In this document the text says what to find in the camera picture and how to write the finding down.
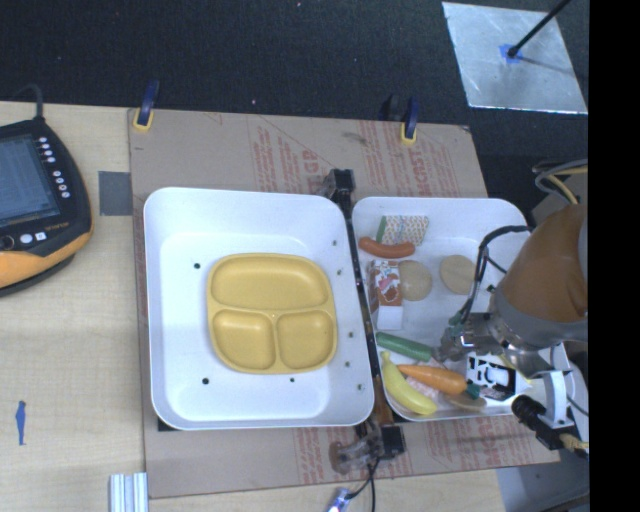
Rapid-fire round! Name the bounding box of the black cylinder on white bracket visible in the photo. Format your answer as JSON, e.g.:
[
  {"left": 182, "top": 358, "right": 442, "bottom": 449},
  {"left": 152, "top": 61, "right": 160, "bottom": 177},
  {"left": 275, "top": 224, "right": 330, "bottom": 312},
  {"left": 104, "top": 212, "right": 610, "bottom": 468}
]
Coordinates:
[{"left": 510, "top": 368, "right": 577, "bottom": 451}]

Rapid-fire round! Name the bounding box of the brown cardboard board red print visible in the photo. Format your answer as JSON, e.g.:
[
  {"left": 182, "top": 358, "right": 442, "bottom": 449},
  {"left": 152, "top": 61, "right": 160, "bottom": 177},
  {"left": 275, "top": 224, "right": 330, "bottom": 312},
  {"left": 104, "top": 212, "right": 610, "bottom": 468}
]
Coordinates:
[{"left": 126, "top": 106, "right": 562, "bottom": 500}]

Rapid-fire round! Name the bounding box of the orange carrot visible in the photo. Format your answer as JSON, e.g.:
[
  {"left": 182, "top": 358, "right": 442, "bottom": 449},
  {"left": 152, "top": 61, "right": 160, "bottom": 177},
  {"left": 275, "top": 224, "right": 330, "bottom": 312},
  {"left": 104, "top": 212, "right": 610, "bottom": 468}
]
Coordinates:
[{"left": 396, "top": 363, "right": 482, "bottom": 400}]

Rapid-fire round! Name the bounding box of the brown flat biscuit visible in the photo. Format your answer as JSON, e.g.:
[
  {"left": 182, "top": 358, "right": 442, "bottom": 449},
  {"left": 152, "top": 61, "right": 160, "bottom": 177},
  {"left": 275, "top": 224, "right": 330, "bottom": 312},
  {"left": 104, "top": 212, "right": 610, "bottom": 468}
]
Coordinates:
[{"left": 443, "top": 391, "right": 488, "bottom": 413}]

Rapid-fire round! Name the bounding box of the white plastic tray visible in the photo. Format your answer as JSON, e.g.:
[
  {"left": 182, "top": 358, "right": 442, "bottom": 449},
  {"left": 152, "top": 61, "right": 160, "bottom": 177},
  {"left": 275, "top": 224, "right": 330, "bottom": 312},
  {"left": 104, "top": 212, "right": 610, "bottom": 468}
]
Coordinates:
[
  {"left": 142, "top": 186, "right": 377, "bottom": 432},
  {"left": 350, "top": 195, "right": 577, "bottom": 424}
]

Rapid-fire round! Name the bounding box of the white and orange carton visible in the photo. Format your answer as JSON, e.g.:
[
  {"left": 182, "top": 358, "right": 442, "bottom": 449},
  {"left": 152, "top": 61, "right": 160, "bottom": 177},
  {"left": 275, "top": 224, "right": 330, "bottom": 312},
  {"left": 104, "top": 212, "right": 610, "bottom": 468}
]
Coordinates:
[{"left": 367, "top": 259, "right": 406, "bottom": 332}]

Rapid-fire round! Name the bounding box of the green cucumber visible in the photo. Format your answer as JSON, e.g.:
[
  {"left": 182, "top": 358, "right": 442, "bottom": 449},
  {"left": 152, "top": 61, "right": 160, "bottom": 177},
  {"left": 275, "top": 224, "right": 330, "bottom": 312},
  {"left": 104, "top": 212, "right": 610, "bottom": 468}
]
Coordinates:
[{"left": 375, "top": 331, "right": 434, "bottom": 363}]

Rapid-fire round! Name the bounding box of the beige bread roll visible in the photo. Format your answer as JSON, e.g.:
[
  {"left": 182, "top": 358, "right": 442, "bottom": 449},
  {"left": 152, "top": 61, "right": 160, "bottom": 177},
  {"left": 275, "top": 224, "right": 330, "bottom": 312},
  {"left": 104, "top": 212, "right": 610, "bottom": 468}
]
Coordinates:
[{"left": 397, "top": 259, "right": 434, "bottom": 303}]

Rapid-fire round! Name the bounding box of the pink toy food slice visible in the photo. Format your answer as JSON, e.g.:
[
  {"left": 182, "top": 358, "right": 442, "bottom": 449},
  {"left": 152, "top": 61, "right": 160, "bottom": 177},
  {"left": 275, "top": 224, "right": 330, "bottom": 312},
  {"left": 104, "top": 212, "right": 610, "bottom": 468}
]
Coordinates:
[{"left": 403, "top": 375, "right": 447, "bottom": 404}]

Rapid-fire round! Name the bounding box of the black and white carton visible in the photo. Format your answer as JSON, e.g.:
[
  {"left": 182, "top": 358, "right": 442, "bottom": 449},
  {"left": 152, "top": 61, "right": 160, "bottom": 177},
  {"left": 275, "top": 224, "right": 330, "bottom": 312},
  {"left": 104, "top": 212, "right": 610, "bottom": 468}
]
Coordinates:
[{"left": 466, "top": 351, "right": 534, "bottom": 404}]

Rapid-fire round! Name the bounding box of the thin black and white rod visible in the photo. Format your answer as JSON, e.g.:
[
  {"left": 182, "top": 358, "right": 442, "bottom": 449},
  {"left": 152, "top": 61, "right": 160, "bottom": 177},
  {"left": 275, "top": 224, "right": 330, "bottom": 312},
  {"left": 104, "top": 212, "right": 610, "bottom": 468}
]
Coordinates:
[{"left": 341, "top": 197, "right": 385, "bottom": 424}]

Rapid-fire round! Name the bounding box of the orange sausage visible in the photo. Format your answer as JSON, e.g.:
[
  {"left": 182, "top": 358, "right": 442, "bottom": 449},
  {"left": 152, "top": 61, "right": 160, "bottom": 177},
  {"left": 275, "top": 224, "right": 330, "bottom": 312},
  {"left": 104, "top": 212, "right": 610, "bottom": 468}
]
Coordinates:
[{"left": 357, "top": 235, "right": 417, "bottom": 260}]

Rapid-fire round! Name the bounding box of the black block with thin wires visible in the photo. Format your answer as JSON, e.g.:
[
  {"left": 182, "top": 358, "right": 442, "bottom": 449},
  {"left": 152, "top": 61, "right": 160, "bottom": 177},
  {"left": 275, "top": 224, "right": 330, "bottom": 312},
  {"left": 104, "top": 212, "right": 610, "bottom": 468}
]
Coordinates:
[
  {"left": 378, "top": 423, "right": 407, "bottom": 459},
  {"left": 327, "top": 168, "right": 357, "bottom": 200}
]

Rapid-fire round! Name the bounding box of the yellow divided plate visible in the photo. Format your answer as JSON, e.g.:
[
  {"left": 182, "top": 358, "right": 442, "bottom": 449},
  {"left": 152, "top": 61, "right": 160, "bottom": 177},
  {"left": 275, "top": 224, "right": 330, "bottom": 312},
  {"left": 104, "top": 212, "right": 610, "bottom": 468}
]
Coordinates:
[{"left": 205, "top": 252, "right": 340, "bottom": 376}]

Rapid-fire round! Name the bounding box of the yellow banana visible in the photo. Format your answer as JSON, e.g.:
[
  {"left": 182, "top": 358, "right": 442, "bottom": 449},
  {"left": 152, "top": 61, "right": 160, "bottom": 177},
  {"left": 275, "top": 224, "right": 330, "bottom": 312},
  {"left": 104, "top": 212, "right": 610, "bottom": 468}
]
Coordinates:
[{"left": 380, "top": 350, "right": 438, "bottom": 417}]

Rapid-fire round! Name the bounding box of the beige round biscuit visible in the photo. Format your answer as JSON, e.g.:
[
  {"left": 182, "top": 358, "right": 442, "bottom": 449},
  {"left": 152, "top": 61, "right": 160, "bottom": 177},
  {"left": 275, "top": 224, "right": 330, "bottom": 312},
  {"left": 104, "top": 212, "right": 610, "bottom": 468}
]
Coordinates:
[{"left": 439, "top": 254, "right": 477, "bottom": 296}]

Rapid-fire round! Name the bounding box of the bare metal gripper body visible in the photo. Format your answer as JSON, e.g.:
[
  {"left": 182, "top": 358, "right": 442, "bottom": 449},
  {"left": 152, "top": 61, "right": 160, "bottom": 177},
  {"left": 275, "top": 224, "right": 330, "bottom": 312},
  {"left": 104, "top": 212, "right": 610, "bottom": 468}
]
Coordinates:
[{"left": 440, "top": 312, "right": 542, "bottom": 379}]

